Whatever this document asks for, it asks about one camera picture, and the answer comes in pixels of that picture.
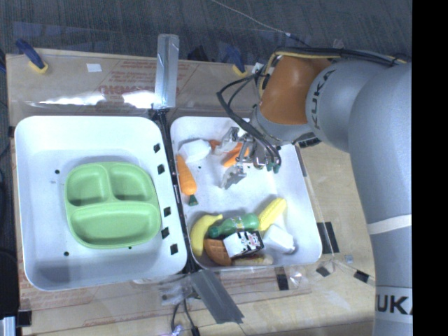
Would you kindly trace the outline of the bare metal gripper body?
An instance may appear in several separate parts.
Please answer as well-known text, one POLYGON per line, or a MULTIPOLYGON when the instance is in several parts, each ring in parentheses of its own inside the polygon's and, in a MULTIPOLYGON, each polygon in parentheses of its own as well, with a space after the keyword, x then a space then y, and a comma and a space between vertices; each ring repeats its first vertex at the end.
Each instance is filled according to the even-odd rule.
POLYGON ((281 157, 276 147, 264 139, 256 139, 249 133, 238 138, 241 150, 236 157, 237 165, 252 164, 256 169, 280 170, 281 157))

